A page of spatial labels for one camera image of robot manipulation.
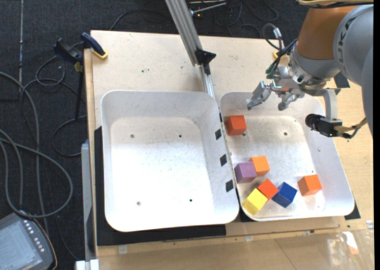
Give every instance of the wooden cube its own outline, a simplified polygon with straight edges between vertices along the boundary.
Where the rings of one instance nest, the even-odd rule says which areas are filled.
[[[265,179],[263,183],[257,187],[257,189],[268,199],[271,199],[278,193],[277,187],[269,179]]]
[[[289,206],[297,193],[297,189],[293,188],[292,186],[288,185],[286,182],[283,182],[279,187],[278,187],[278,193],[273,196],[272,200],[279,205],[283,206],[286,208]]]
[[[257,188],[254,189],[251,194],[243,201],[242,206],[251,214],[255,215],[268,201]]]
[[[237,183],[251,182],[257,177],[254,164],[250,161],[237,164],[234,171]]]
[[[224,125],[229,136],[243,135],[247,130],[244,115],[232,115],[228,117]]]
[[[317,174],[303,176],[298,180],[298,187],[302,196],[314,195],[322,190],[322,185]]]
[[[267,157],[264,155],[252,157],[249,161],[254,163],[257,176],[264,176],[270,170]]]

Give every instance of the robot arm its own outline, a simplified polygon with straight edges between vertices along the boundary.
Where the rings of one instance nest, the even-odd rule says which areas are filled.
[[[373,0],[297,0],[310,7],[299,37],[281,49],[267,69],[267,78],[247,100],[248,109],[264,102],[270,92],[281,98],[279,110],[305,94],[323,96],[326,117],[310,114],[306,124],[325,136],[351,138],[366,122],[373,135]],[[287,66],[280,58],[289,55]],[[327,81],[342,73],[362,87],[366,118],[356,126],[345,128],[337,117],[336,94],[340,89],[324,88]]]

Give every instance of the metal pole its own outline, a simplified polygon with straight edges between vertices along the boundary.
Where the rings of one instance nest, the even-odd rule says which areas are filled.
[[[195,29],[194,22],[192,20],[191,13],[187,7],[185,0],[165,0],[167,7],[172,15],[174,23],[178,33],[182,39],[185,49],[190,57],[193,65],[200,65],[195,52],[197,50],[203,50],[202,44],[198,37],[197,30]],[[204,72],[204,67],[201,66],[201,73],[203,77],[203,84],[205,91],[212,98],[215,98],[213,81],[211,75],[207,75]]]

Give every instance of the white tray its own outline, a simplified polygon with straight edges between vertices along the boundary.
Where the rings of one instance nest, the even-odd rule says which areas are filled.
[[[104,210],[111,227],[140,231],[237,217],[214,99],[202,92],[116,90],[103,96],[101,111]]]
[[[294,201],[284,208],[269,200],[255,215],[256,221],[347,215],[354,208],[352,192],[341,165],[334,140],[311,131],[305,124],[310,114],[324,115],[318,99],[305,96],[284,111],[281,101],[272,94],[264,103],[248,111],[246,100],[252,93],[227,93],[220,100],[225,121],[230,115],[244,115],[245,136],[227,136],[233,167],[253,156],[266,155],[271,170],[251,183],[237,184],[241,202],[266,178],[276,186],[282,182],[297,189]],[[318,174],[323,190],[302,196],[297,181],[304,175]]]

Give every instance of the wooden table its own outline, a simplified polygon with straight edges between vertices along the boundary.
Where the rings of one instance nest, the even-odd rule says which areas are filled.
[[[191,65],[179,35],[113,31],[92,31],[91,35],[109,54],[108,58],[102,61],[93,56],[90,50],[87,49],[84,52],[88,138],[95,214],[94,130],[101,126],[101,97],[115,89],[204,91],[204,88],[199,68]],[[200,39],[205,50],[217,54],[210,63],[217,101],[227,92],[252,91],[260,80],[265,80],[265,70],[273,61],[275,50],[264,39],[208,36],[201,36]],[[352,83],[350,85],[351,88],[343,89],[338,95],[338,113],[344,125],[359,123],[365,116],[361,88]],[[344,217],[323,217],[251,223],[242,223],[237,218],[234,222],[226,225],[226,237],[129,244],[128,250],[125,250],[126,246],[122,249],[122,251],[128,252],[126,255],[119,254],[119,246],[96,246],[96,255],[100,259],[101,269],[129,269],[128,267],[123,268],[125,262],[128,262],[128,259],[137,258],[137,256],[131,257],[129,253],[138,254],[139,269],[153,269],[154,265],[151,264],[153,252],[156,254],[158,251],[173,248],[177,249],[170,256],[175,256],[175,258],[165,264],[165,269],[181,269],[181,265],[184,265],[183,258],[186,257],[187,252],[194,253],[197,250],[199,250],[198,255],[206,252],[210,255],[216,254],[216,252],[225,255],[229,253],[222,253],[221,250],[228,252],[237,250],[240,255],[250,261],[252,258],[249,257],[249,254],[252,248],[243,245],[247,240],[258,241],[254,242],[258,245],[260,241],[304,236],[310,231],[322,234],[367,229],[368,223],[374,221],[371,133],[368,126],[365,125],[353,139],[337,138],[334,141],[361,218],[346,221]],[[225,246],[232,243],[240,243],[241,246],[224,249]],[[271,252],[272,256],[281,255],[279,248],[277,248],[277,253],[273,248],[274,251],[272,251],[272,245],[273,243],[269,242],[259,247],[268,246],[266,252]],[[231,256],[229,261],[234,259],[236,257]],[[278,263],[283,265],[281,259],[278,260]],[[227,263],[220,262],[218,269],[229,268]]]

